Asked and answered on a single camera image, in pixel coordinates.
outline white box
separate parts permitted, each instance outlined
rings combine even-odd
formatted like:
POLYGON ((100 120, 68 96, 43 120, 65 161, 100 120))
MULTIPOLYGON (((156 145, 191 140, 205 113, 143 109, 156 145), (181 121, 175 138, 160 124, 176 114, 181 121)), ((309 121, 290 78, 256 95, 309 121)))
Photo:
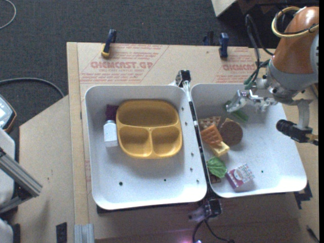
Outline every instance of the white box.
MULTIPOLYGON (((198 84, 191 89, 197 118, 228 116, 224 103, 232 99, 240 85, 198 84)), ((176 86, 94 86, 86 93, 89 130, 92 194, 96 204, 106 210, 155 205, 191 203, 207 192, 206 163, 200 157, 189 102, 183 89, 176 86), (183 146, 167 159, 133 159, 119 147, 106 149, 102 127, 107 104, 119 105, 131 99, 160 99, 178 110, 183 146)), ((266 112, 246 106, 250 117, 242 125, 242 141, 222 157, 228 170, 247 163, 255 179, 249 187, 234 191, 226 179, 212 184, 221 197, 291 192, 307 183, 296 144, 276 130, 276 122, 286 118, 281 104, 266 112)), ((213 156, 204 144, 205 160, 213 156)))

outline small box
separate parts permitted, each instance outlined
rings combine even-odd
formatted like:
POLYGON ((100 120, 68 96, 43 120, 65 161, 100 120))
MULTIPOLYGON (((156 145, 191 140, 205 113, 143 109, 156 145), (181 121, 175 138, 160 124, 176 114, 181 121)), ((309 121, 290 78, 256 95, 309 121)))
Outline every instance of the small box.
POLYGON ((236 189, 243 184, 250 182, 254 175, 247 164, 243 164, 238 168, 232 169, 225 174, 225 177, 229 181, 233 189, 236 189))

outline wooden edge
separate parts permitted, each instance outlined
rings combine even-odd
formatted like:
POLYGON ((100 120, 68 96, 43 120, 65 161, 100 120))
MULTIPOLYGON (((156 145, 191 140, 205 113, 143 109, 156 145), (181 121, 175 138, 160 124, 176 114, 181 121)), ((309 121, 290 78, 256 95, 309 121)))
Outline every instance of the wooden edge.
POLYGON ((89 223, 77 43, 67 43, 75 224, 89 223))

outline white bottle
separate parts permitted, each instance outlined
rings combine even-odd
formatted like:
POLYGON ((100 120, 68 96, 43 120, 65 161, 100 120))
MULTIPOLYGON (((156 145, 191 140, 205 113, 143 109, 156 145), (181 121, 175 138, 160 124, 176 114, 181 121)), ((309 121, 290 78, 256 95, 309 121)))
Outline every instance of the white bottle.
POLYGON ((103 126, 103 135, 106 148, 118 146, 117 126, 114 120, 106 121, 103 126))

